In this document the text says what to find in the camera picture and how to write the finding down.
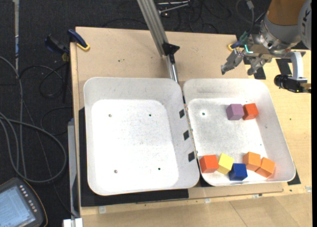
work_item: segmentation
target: empty white tray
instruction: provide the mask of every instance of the empty white tray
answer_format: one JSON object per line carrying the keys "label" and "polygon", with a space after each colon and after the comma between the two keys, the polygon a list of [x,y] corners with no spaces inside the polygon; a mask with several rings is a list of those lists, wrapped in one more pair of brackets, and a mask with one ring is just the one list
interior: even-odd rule
{"label": "empty white tray", "polygon": [[167,78],[89,79],[87,171],[99,195],[181,189],[199,180],[180,86]]}

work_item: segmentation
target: blue block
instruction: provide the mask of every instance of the blue block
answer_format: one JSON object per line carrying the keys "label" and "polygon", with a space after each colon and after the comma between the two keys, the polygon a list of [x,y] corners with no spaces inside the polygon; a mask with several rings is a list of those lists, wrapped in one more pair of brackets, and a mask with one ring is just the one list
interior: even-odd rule
{"label": "blue block", "polygon": [[247,168],[245,164],[236,164],[232,165],[232,169],[229,172],[229,179],[231,181],[242,181],[248,176]]}

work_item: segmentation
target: cable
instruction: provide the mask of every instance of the cable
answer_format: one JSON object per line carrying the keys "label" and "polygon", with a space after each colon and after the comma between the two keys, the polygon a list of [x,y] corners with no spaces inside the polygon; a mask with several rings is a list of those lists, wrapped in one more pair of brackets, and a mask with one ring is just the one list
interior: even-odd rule
{"label": "cable", "polygon": [[[46,130],[43,128],[43,119],[46,117],[46,115],[48,115],[48,114],[50,114],[51,112],[54,112],[54,111],[56,111],[56,110],[69,109],[69,108],[72,108],[72,106],[58,107],[58,108],[54,108],[54,109],[52,109],[52,110],[46,112],[46,113],[42,116],[41,121],[40,121],[41,128],[42,128],[44,131],[46,131]],[[53,135],[53,136],[58,136],[58,135],[62,135],[62,134],[65,134],[65,133],[67,133],[67,130],[65,130],[65,131],[63,131],[63,132],[61,132],[61,133],[56,133],[56,134],[50,133],[50,134]]]}
{"label": "cable", "polygon": [[[15,170],[15,172],[17,173],[18,176],[20,176],[21,178],[23,178],[24,180],[26,181],[29,181],[29,182],[32,182],[32,183],[36,183],[36,184],[45,184],[45,183],[53,183],[53,186],[54,186],[54,190],[57,194],[57,197],[59,199],[59,201],[61,202],[62,206],[67,210],[67,212],[69,212],[71,215],[75,216],[70,210],[67,209],[67,207],[65,206],[65,204],[62,202],[60,196],[59,196],[59,193],[56,189],[56,186],[55,186],[55,181],[60,178],[62,176],[62,174],[64,173],[64,171],[66,170],[66,166],[67,166],[67,154],[66,154],[66,151],[63,147],[63,145],[61,144],[61,142],[59,140],[57,140],[54,136],[52,136],[51,134],[49,134],[48,132],[46,132],[45,130],[41,129],[41,128],[38,128],[37,126],[35,126],[34,124],[34,121],[26,107],[26,104],[23,100],[23,89],[22,89],[22,82],[21,82],[21,75],[18,74],[17,70],[13,67],[13,65],[8,61],[6,60],[5,58],[1,57],[0,56],[0,59],[2,59],[3,61],[5,61],[12,69],[13,71],[15,72],[16,74],[16,78],[17,80],[19,81],[19,86],[20,86],[20,95],[21,95],[21,108],[20,108],[20,121],[16,121],[16,120],[12,120],[12,119],[8,119],[5,117],[4,114],[2,114],[0,112],[0,124],[4,130],[4,133],[5,133],[5,138],[6,138],[6,141],[7,141],[7,146],[8,146],[8,152],[9,152],[9,158],[10,158],[10,162],[11,162],[11,165],[13,167],[13,169]],[[30,124],[27,124],[27,123],[24,123],[22,122],[22,110],[23,110],[23,105],[24,107],[26,108],[26,111],[33,123],[33,125],[30,125]],[[16,146],[17,146],[17,163],[16,165],[14,164],[14,161],[12,159],[12,152],[11,152],[11,147],[10,147],[10,140],[9,140],[9,136],[8,136],[8,132],[7,132],[7,129],[5,127],[5,124],[2,120],[5,120],[5,122],[10,126],[12,132],[13,132],[13,135],[14,135],[14,139],[15,139],[15,142],[16,142]],[[22,154],[22,164],[23,164],[23,167],[24,167],[24,175],[19,171],[18,167],[19,167],[19,148],[18,148],[18,139],[17,139],[17,135],[16,135],[16,132],[12,126],[12,123],[17,123],[17,124],[20,124],[20,143],[21,143],[21,154]],[[23,152],[23,145],[22,145],[22,127],[23,126],[26,126],[26,127],[29,127],[31,129],[34,129],[36,130],[36,133],[37,133],[37,136],[39,138],[39,141],[40,141],[40,144],[41,144],[41,147],[42,147],[42,150],[43,150],[43,153],[44,153],[44,156],[45,156],[45,160],[46,160],[46,164],[47,164],[47,167],[49,169],[49,174],[50,174],[50,177],[49,179],[45,179],[45,180],[33,180],[33,179],[30,179],[30,178],[27,178],[26,176],[26,170],[25,170],[25,162],[24,162],[24,152]],[[53,141],[56,142],[56,144],[61,148],[62,152],[63,152],[63,156],[64,156],[64,162],[63,162],[63,165],[60,169],[60,171],[55,175],[53,176],[52,173],[51,173],[51,170],[50,170],[50,167],[49,167],[49,163],[48,163],[48,159],[46,157],[46,154],[45,154],[45,151],[44,151],[44,148],[43,148],[43,144],[42,144],[42,141],[39,137],[39,134],[38,134],[38,131],[47,135],[48,137],[50,137],[51,139],[53,139]]]}
{"label": "cable", "polygon": [[[244,16],[243,16],[242,14],[240,14],[239,9],[238,9],[238,5],[239,5],[239,3],[240,3],[241,1],[245,1],[246,4],[247,4],[247,6],[248,6],[248,8],[249,8],[249,10],[251,10],[251,13],[252,13],[252,21],[249,21],[249,20],[245,19]],[[236,12],[237,12],[237,14],[238,14],[242,19],[244,19],[246,22],[248,22],[248,23],[251,24],[251,27],[250,27],[250,29],[249,29],[249,31],[248,31],[248,36],[249,36],[249,35],[251,34],[252,30],[253,30],[253,26],[254,26],[254,23],[255,23],[255,20],[254,20],[254,5],[253,5],[253,3],[252,3],[251,0],[237,0],[235,7],[236,7]]]}
{"label": "cable", "polygon": [[[22,173],[19,172],[19,170],[14,165],[14,162],[13,162],[13,159],[12,159],[11,150],[9,150],[10,161],[11,161],[12,167],[14,168],[15,172],[21,178],[25,179],[28,182],[35,183],[35,184],[43,184],[43,183],[47,184],[47,183],[51,183],[51,182],[55,181],[57,178],[59,178],[61,176],[61,174],[65,171],[66,165],[67,165],[67,154],[66,154],[66,151],[65,151],[63,145],[61,144],[61,142],[57,138],[52,136],[50,133],[46,132],[45,130],[42,130],[39,127],[33,126],[31,124],[24,123],[24,122],[19,122],[17,120],[8,119],[1,112],[0,112],[0,116],[1,116],[0,119],[4,119],[8,124],[12,122],[12,123],[20,124],[20,125],[23,125],[23,126],[26,126],[26,127],[29,127],[29,128],[32,128],[32,129],[35,129],[37,131],[40,131],[40,132],[44,133],[45,135],[50,137],[52,140],[54,140],[57,143],[57,145],[62,149],[62,152],[63,152],[63,156],[64,156],[63,166],[62,166],[61,170],[55,176],[53,176],[52,178],[49,178],[49,179],[44,179],[44,180],[34,180],[34,179],[27,178],[26,176],[24,176]],[[9,137],[8,137],[8,134],[7,134],[7,131],[6,131],[5,127],[4,127],[4,132],[6,134],[6,140],[7,140],[8,148],[10,149],[10,140],[9,140]]]}
{"label": "cable", "polygon": [[203,23],[203,26],[204,25],[209,25],[209,26],[211,26],[211,27],[213,27],[215,30],[216,30],[216,33],[218,34],[219,32],[218,32],[218,29],[213,25],[213,24],[211,24],[211,23]]}
{"label": "cable", "polygon": [[[45,69],[50,70],[50,73],[48,73],[48,74],[42,79],[42,81],[40,82],[39,92],[40,92],[40,94],[41,94],[44,98],[55,98],[55,97],[58,97],[58,96],[64,91],[64,88],[63,88],[63,86],[64,86],[64,79],[63,79],[62,76],[60,76],[60,75],[57,73],[57,71],[60,70],[61,68],[63,68],[64,66],[66,66],[66,65],[67,65],[67,63],[64,63],[63,65],[57,67],[56,69],[52,69],[52,68],[50,68],[50,67],[48,67],[48,66],[43,66],[43,65],[29,66],[29,67],[23,69],[23,70],[20,72],[20,76],[19,76],[19,77],[22,78],[22,75],[23,75],[27,70],[29,70],[29,69],[31,69],[31,68],[39,67],[39,68],[45,68]],[[60,89],[59,89],[57,92],[55,92],[55,93],[46,94],[46,93],[44,93],[44,92],[42,91],[42,86],[43,86],[44,81],[45,81],[52,73],[56,74],[56,75],[61,79],[61,87],[60,87]]]}
{"label": "cable", "polygon": [[[21,79],[19,77],[19,74],[17,72],[17,70],[15,69],[15,67],[5,58],[3,58],[2,56],[0,56],[0,59],[2,59],[5,63],[7,63],[12,70],[14,71],[16,78],[18,79],[19,82],[19,91],[20,91],[20,96],[21,96],[21,102],[20,102],[20,122],[22,122],[22,117],[23,117],[23,88],[22,88],[22,82]],[[26,168],[25,168],[25,161],[24,161],[24,151],[23,151],[23,142],[22,142],[22,136],[23,135],[23,126],[20,125],[20,150],[21,150],[21,158],[22,158],[22,166],[23,166],[23,171],[24,171],[24,175],[26,176]]]}
{"label": "cable", "polygon": [[114,20],[110,20],[110,21],[106,22],[105,24],[103,24],[103,26],[107,26],[108,24],[110,24],[112,22],[116,22],[116,21],[120,21],[120,20],[132,20],[132,21],[137,21],[139,23],[147,25],[146,22],[144,22],[142,20],[135,19],[135,18],[132,18],[132,17],[123,17],[123,18],[117,18],[117,19],[114,19]]}
{"label": "cable", "polygon": [[203,12],[203,7],[209,12],[210,15],[212,15],[212,16],[214,16],[214,17],[216,17],[216,18],[219,18],[219,19],[228,19],[228,18],[230,18],[230,17],[232,16],[231,11],[230,11],[229,9],[227,9],[219,0],[216,0],[216,1],[218,2],[218,4],[228,12],[228,15],[225,16],[225,17],[220,17],[220,16],[214,14],[214,13],[210,10],[210,8],[206,5],[205,0],[194,0],[194,2],[195,2],[195,1],[199,1],[199,2],[200,2],[200,4],[197,6],[197,7],[200,6],[200,10],[199,10],[197,19],[194,20],[194,21],[192,21],[192,22],[196,22],[196,21],[198,21],[198,20],[201,18],[201,15],[202,15],[202,12]]}

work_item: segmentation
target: yellow block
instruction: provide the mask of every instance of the yellow block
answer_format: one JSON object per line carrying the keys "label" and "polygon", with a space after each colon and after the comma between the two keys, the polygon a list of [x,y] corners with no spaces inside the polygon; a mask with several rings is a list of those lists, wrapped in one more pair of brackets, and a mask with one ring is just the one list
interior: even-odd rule
{"label": "yellow block", "polygon": [[233,165],[233,158],[224,153],[221,153],[218,164],[219,168],[217,171],[222,174],[227,174],[229,171],[231,171]]}

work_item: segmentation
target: metal pole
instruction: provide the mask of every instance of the metal pole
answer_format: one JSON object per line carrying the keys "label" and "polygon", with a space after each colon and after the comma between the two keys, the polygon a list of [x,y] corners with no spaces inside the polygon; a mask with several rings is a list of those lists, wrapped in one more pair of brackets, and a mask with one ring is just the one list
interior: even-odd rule
{"label": "metal pole", "polygon": [[159,12],[155,6],[154,0],[137,0],[142,11],[147,26],[151,32],[152,38],[158,49],[160,56],[166,56],[168,73],[171,79],[178,83],[178,75],[175,63],[171,63],[169,54],[165,54],[162,45],[168,43]]}

